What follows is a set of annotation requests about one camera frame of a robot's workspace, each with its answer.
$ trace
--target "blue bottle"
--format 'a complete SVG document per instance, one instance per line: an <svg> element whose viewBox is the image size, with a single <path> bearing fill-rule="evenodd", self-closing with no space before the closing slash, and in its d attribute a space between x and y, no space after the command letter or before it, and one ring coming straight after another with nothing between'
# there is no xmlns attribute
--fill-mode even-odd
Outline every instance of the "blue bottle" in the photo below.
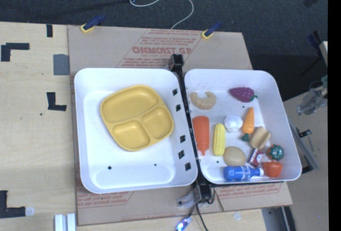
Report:
<svg viewBox="0 0 341 231"><path fill-rule="evenodd" d="M238 165L238 166L227 166L224 168L224 178L227 181L247 181L252 176L263 176L264 170L261 168L250 168L249 166L245 165Z"/></svg>

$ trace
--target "toy carrot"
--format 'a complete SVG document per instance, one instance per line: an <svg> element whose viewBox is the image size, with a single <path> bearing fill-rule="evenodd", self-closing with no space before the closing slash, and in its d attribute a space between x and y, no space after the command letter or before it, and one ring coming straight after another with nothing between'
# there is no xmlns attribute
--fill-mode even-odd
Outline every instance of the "toy carrot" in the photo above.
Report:
<svg viewBox="0 0 341 231"><path fill-rule="evenodd" d="M247 112L243 126L241 127L241 130L243 131L244 136L242 137L243 141L249 141L249 134L253 133L255 129L255 113L254 108L250 107L249 111Z"/></svg>
<svg viewBox="0 0 341 231"><path fill-rule="evenodd" d="M209 119L207 116L197 116L193 118L194 137L197 142L197 148L205 155L209 148Z"/></svg>

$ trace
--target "cardboard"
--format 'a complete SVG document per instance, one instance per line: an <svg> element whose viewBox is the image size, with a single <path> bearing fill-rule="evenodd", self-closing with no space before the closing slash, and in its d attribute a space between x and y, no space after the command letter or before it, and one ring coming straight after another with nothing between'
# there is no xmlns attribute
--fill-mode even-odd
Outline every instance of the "cardboard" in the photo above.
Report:
<svg viewBox="0 0 341 231"><path fill-rule="evenodd" d="M204 40L200 31L95 27L88 34L68 26L72 124L74 132L78 225L184 216L176 199L191 186L93 194L79 177L74 76L84 68L165 68L171 54L182 54L183 72L194 68L252 69L242 33L215 32ZM212 205L202 213L235 211L292 204L286 182L215 188Z"/></svg>

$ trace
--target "black cable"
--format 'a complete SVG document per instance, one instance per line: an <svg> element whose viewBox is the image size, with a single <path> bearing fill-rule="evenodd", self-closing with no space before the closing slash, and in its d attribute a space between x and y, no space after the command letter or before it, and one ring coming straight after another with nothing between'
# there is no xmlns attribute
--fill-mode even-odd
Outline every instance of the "black cable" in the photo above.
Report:
<svg viewBox="0 0 341 231"><path fill-rule="evenodd" d="M200 220L201 220L201 222L202 222L202 225L204 226L204 229L205 229L206 231L208 231L208 229L207 229L207 227L206 227L206 225L205 225L205 223L204 223L204 220L203 220L203 218L202 218L202 216L201 216L201 214L200 214L200 211L199 211L199 208L198 208L198 204L196 204L196 207L197 207L197 212L198 212L198 215L199 215Z"/></svg>

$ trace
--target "beige curved toy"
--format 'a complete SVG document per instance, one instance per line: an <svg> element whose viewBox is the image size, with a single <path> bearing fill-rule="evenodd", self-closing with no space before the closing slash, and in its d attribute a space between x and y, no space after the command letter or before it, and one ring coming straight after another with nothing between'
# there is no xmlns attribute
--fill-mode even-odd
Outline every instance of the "beige curved toy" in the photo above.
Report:
<svg viewBox="0 0 341 231"><path fill-rule="evenodd" d="M198 107L199 109L211 109L216 101L216 96L212 92L205 92L205 98L198 97L198 93L192 92L191 93L191 101L192 103Z"/></svg>

